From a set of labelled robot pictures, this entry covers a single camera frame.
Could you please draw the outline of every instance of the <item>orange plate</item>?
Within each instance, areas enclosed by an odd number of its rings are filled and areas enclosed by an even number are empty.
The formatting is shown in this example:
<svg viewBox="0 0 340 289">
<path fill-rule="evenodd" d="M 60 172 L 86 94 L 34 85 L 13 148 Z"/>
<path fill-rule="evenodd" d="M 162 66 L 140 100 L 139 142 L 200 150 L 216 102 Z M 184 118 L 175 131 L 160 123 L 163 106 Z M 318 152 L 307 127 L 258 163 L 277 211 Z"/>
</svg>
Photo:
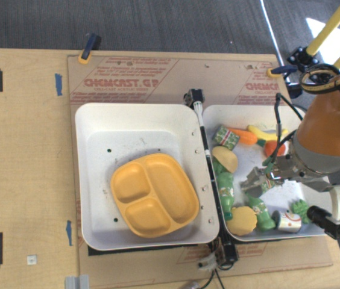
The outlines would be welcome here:
<svg viewBox="0 0 340 289">
<path fill-rule="evenodd" d="M 144 238 L 161 237 L 186 226 L 200 205 L 182 167 L 162 153 L 118 168 L 111 178 L 111 191 L 127 225 Z"/>
</svg>

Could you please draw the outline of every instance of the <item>banana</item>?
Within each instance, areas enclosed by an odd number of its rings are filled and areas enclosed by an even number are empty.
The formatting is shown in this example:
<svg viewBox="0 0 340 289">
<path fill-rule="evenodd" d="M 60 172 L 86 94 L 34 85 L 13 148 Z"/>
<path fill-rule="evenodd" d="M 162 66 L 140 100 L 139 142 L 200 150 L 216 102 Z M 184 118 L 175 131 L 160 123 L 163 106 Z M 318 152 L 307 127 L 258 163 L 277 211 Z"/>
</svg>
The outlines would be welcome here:
<svg viewBox="0 0 340 289">
<path fill-rule="evenodd" d="M 270 141 L 270 140 L 277 140 L 277 135 L 275 133 L 268 133 L 261 131 L 258 127 L 254 125 L 248 125 L 247 130 L 249 132 L 252 132 L 254 135 L 256 135 L 257 139 L 264 139 L 265 141 Z M 282 130 L 282 136 L 285 136 L 288 134 L 287 129 Z"/>
</svg>

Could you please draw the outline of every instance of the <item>red tomato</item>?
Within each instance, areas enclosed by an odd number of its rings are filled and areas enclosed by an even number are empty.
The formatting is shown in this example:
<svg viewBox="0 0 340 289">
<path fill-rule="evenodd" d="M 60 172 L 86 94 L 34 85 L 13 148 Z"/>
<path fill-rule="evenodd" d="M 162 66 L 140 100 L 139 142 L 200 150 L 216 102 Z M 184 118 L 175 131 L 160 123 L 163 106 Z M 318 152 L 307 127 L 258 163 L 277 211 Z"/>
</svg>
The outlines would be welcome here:
<svg viewBox="0 0 340 289">
<path fill-rule="evenodd" d="M 264 146 L 264 153 L 267 157 L 270 157 L 273 154 L 274 149 L 277 146 L 277 141 L 276 140 L 270 140 L 265 143 Z M 285 153 L 285 144 L 280 146 L 279 151 L 277 151 L 277 156 L 280 157 L 281 155 L 284 155 Z"/>
</svg>

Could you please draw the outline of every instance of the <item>green plastic bottle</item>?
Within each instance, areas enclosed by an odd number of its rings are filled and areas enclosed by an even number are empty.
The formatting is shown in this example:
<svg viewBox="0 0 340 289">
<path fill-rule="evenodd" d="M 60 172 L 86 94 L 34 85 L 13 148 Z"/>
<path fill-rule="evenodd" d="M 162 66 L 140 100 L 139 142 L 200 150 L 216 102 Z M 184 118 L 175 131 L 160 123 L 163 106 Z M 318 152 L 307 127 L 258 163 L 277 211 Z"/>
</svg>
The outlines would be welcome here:
<svg viewBox="0 0 340 289">
<path fill-rule="evenodd" d="M 233 174 L 230 172 L 221 172 L 218 174 L 217 186 L 224 218 L 225 220 L 231 220 L 233 218 L 233 215 L 231 214 L 231 208 L 235 202 Z"/>
<path fill-rule="evenodd" d="M 268 209 L 266 208 L 264 201 L 261 200 L 260 198 L 254 198 L 249 194 L 246 195 L 248 196 L 249 199 L 248 203 L 249 207 L 251 207 L 253 211 L 256 212 L 257 228 L 261 232 L 274 229 L 276 227 L 276 223 L 269 215 Z"/>
</svg>

